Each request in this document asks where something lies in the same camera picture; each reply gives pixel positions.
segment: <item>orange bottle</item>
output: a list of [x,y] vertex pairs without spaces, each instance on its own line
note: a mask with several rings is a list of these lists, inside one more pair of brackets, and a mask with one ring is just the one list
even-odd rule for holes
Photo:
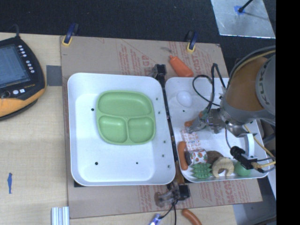
[[177,56],[170,55],[170,64],[179,77],[194,77],[193,71]]

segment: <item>gray square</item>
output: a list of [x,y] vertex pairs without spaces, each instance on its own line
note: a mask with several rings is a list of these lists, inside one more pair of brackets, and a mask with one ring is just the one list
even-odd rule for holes
[[237,9],[249,0],[210,0],[220,35],[275,38],[263,0],[253,0],[242,13]]

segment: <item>white tray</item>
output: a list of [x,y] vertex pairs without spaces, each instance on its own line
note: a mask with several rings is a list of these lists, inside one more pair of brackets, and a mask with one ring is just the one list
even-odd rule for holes
[[[161,85],[145,76],[77,73],[67,83],[71,172],[83,186],[170,183],[175,164]],[[96,124],[95,104],[108,90],[141,92],[153,103],[156,133],[142,145],[106,143]]]
[[[174,131],[174,137],[176,144],[180,141],[184,141],[184,137],[182,135],[182,131],[185,130],[184,123],[186,121],[193,120],[197,117],[199,112],[203,110],[208,102],[202,99],[197,93],[194,91],[192,86],[193,78],[179,78],[174,77],[167,80],[165,85],[165,90],[167,94],[168,107],[171,116],[172,128]],[[224,83],[227,84],[228,78],[223,79]],[[195,81],[195,87],[197,91],[204,96],[206,99],[210,99],[211,94],[211,84],[208,82],[206,78],[197,78]],[[192,97],[192,104],[190,107],[186,107],[181,105],[177,100],[177,94],[181,91],[187,91],[190,93]],[[215,104],[220,103],[220,95],[222,94],[222,86],[220,79],[215,79]],[[248,128],[252,133],[257,133],[255,136],[261,144],[262,138],[261,133],[256,121],[251,124],[247,124]],[[236,138],[230,132],[227,133],[229,144],[231,146],[238,146],[245,150],[245,141],[243,138]],[[192,136],[199,138],[200,145],[194,146],[195,148],[203,148],[206,151],[216,150],[220,152],[224,157],[228,157],[232,159],[233,164],[237,161],[231,156],[230,149],[226,143],[225,139],[225,130],[223,129],[220,133],[215,134],[213,131],[206,127],[205,129],[194,132]],[[266,152],[255,143],[254,154],[258,159],[263,159],[267,157]],[[181,170],[183,176],[189,180],[190,182],[206,182],[206,181],[220,181],[220,180],[236,180],[236,179],[253,179],[253,178],[262,178],[265,177],[268,173],[260,173],[257,170],[252,169],[250,175],[241,177],[237,174],[233,173],[231,176],[226,177],[225,172],[219,174],[219,178],[215,178],[214,176],[210,176],[205,179],[199,179],[192,176],[191,172],[192,168],[189,167],[187,170]]]

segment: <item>green plate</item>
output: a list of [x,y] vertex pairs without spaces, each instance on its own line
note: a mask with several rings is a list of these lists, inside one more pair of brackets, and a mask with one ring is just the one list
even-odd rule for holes
[[97,128],[108,143],[145,144],[155,135],[155,114],[151,100],[140,92],[110,90],[99,95]]

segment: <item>blue clamp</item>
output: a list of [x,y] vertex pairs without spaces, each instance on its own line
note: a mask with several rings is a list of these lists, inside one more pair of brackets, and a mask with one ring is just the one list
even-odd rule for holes
[[195,51],[195,44],[196,44],[196,41],[197,41],[197,38],[199,36],[199,33],[194,31],[193,34],[191,35],[191,31],[188,33],[188,35],[191,36],[191,38],[188,38],[189,40],[189,43],[187,45],[187,51],[189,53],[192,53]]
[[64,36],[62,40],[62,44],[64,46],[69,47],[72,41],[72,36],[76,35],[78,32],[79,25],[75,22],[71,23],[69,30],[67,31],[67,34]]

